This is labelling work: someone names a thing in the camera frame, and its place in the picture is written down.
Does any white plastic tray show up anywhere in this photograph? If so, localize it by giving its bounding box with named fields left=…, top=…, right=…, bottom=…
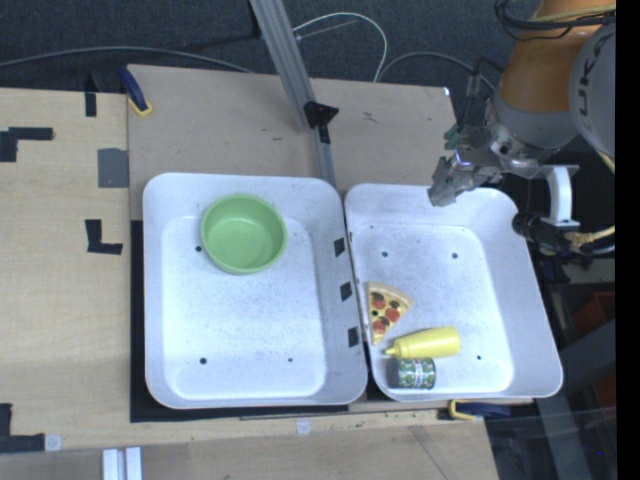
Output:
left=343, top=182, right=565, bottom=404
left=142, top=171, right=370, bottom=411

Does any green bowl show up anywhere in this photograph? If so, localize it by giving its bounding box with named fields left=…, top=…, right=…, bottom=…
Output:
left=199, top=193, right=289, bottom=276

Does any toy pizza slice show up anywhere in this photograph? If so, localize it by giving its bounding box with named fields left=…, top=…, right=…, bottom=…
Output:
left=364, top=280, right=416, bottom=347

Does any yellow mustard bottle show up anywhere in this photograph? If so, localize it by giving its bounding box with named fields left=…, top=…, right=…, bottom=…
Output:
left=383, top=325, right=462, bottom=360

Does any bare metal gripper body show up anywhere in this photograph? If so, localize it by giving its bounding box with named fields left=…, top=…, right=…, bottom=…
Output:
left=451, top=120, right=555, bottom=185

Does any brown flat board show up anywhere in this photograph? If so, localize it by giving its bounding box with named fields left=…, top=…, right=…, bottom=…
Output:
left=126, top=63, right=539, bottom=422

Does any green and white can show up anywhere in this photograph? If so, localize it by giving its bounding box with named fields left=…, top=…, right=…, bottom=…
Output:
left=396, top=356, right=438, bottom=391

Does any thin black and white rod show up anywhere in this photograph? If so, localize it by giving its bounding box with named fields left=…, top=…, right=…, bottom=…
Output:
left=344, top=196, right=373, bottom=369

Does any black cylinder on white bracket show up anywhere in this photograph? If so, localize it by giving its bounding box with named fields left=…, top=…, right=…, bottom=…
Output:
left=511, top=164, right=582, bottom=254

